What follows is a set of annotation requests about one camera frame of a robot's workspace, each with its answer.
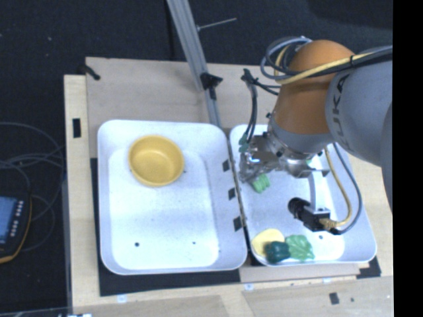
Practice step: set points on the yellow toy food piece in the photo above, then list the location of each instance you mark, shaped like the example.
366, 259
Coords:
264, 238

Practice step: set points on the pale wood board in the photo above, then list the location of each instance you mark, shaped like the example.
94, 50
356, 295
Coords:
148, 94

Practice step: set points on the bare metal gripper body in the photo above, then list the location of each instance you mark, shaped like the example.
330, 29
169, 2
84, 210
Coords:
264, 154

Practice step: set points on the black cylinder on white bracket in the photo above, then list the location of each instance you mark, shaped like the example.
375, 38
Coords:
309, 215

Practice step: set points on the dark green bell pepper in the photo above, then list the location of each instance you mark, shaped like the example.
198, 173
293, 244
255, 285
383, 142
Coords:
277, 252

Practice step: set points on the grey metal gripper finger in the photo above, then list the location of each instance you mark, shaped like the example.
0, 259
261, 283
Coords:
259, 174
245, 175

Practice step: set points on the white plastic tray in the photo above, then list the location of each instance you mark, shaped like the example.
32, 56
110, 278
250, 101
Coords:
274, 213
165, 216

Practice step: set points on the light green ribbed toy vegetable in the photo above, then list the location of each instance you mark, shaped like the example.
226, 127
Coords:
261, 185

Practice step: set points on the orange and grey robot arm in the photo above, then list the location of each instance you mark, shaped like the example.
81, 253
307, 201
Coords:
307, 104

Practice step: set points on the thin black and white rod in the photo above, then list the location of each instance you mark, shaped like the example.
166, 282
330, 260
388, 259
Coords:
238, 190

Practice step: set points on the yellow bowl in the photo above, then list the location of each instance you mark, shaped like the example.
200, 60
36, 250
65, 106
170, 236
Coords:
155, 160

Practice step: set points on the light green lettuce leaf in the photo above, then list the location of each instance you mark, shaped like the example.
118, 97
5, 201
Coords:
301, 248

